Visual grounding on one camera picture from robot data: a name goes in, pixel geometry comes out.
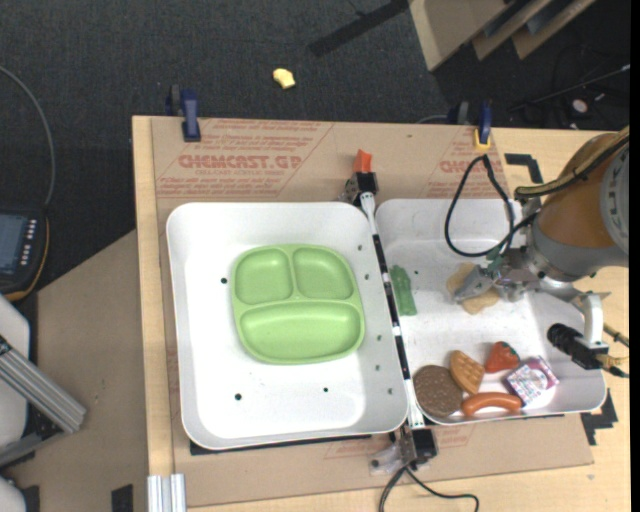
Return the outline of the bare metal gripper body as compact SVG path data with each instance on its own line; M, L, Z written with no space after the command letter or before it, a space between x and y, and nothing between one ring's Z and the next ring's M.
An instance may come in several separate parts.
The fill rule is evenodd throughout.
M560 300L574 300L574 277L553 266L537 249L509 249L491 263L493 286L521 283L525 294L547 293Z

